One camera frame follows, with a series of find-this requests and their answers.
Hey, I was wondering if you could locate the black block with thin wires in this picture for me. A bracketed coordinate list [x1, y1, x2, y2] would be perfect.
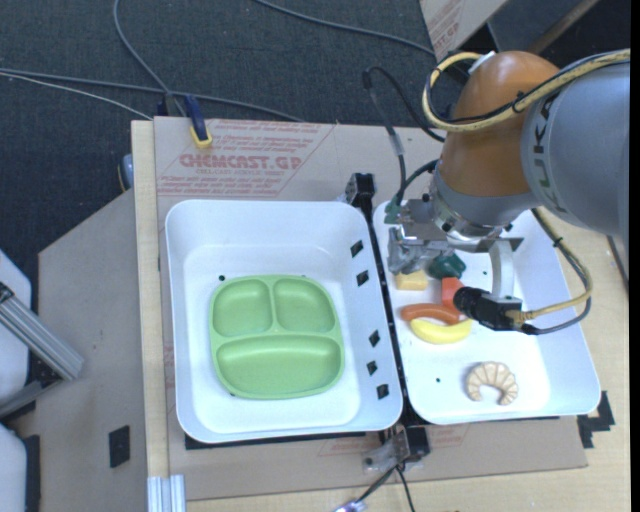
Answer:
[361, 426, 432, 475]
[343, 171, 377, 209]

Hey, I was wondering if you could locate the beige croissant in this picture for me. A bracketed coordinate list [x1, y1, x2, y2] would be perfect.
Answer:
[465, 360, 520, 407]

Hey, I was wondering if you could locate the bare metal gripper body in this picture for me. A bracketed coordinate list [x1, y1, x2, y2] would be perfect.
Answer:
[393, 198, 503, 255]

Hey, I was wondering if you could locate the white plastic tray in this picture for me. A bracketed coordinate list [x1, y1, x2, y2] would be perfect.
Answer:
[164, 198, 405, 445]
[372, 199, 602, 427]

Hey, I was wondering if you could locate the black cylinder on white bracket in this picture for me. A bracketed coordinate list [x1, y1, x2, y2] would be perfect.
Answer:
[452, 236, 525, 332]

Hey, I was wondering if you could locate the green divided plate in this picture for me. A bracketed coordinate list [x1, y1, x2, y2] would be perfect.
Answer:
[208, 274, 348, 401]

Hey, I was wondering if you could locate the orange carrot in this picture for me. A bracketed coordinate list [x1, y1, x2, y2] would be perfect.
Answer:
[440, 276, 467, 309]

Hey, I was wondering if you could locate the yellow cheese wedge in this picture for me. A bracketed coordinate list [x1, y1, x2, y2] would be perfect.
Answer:
[394, 269, 430, 293]

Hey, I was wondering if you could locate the dark green broccoli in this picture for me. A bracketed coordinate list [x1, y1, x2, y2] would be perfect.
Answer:
[426, 253, 467, 281]

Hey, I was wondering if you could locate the yellow banana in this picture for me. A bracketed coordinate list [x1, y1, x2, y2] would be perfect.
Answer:
[409, 316, 474, 347]

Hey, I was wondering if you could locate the brown cardboard board red print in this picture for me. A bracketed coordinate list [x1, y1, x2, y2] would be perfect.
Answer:
[152, 115, 589, 502]

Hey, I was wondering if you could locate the orange sausage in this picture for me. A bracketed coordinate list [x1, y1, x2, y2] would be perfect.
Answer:
[400, 302, 464, 323]

